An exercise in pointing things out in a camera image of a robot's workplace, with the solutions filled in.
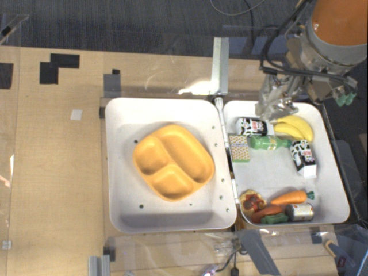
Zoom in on cow print milk carton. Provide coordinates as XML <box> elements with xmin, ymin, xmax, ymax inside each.
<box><xmin>235</xmin><ymin>117</ymin><xmax>275</xmax><ymax>138</ymax></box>
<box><xmin>289</xmin><ymin>139</ymin><xmax>318</xmax><ymax>180</ymax></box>

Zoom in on green and orange carton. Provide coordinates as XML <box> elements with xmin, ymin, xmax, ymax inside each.
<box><xmin>228</xmin><ymin>133</ymin><xmax>251</xmax><ymax>163</ymax></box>

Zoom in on orange carrot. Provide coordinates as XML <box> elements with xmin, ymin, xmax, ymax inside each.
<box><xmin>270</xmin><ymin>190</ymin><xmax>315</xmax><ymax>206</ymax></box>

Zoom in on white plastic tray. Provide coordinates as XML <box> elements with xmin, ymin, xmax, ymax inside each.
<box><xmin>223</xmin><ymin>100</ymin><xmax>351</xmax><ymax>227</ymax></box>
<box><xmin>105</xmin><ymin>97</ymin><xmax>238</xmax><ymax>235</ymax></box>

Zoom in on orange divided plate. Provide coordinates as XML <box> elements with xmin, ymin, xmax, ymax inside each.
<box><xmin>132</xmin><ymin>124</ymin><xmax>216</xmax><ymax>202</ymax></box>

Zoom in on yellow banana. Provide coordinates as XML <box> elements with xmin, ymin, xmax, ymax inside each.
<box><xmin>273</xmin><ymin>114</ymin><xmax>314</xmax><ymax>143</ymax></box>

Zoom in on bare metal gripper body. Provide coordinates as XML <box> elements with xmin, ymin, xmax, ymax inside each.
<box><xmin>286</xmin><ymin>37</ymin><xmax>359</xmax><ymax>105</ymax></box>

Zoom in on yellow and red pasta toy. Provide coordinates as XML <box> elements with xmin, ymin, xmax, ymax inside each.
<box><xmin>239</xmin><ymin>189</ymin><xmax>268</xmax><ymax>217</ymax></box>

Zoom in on green bottle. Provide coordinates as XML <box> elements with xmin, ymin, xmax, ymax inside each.
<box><xmin>249</xmin><ymin>135</ymin><xmax>292</xmax><ymax>151</ymax></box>

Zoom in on red sausage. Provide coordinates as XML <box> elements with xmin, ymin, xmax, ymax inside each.
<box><xmin>251</xmin><ymin>205</ymin><xmax>284</xmax><ymax>224</ymax></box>

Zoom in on small silver can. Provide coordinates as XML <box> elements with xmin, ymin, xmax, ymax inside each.
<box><xmin>285</xmin><ymin>202</ymin><xmax>315</xmax><ymax>223</ymax></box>

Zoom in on green bone-shaped biscuit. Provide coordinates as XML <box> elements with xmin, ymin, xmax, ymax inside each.
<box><xmin>260</xmin><ymin>213</ymin><xmax>289</xmax><ymax>225</ymax></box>

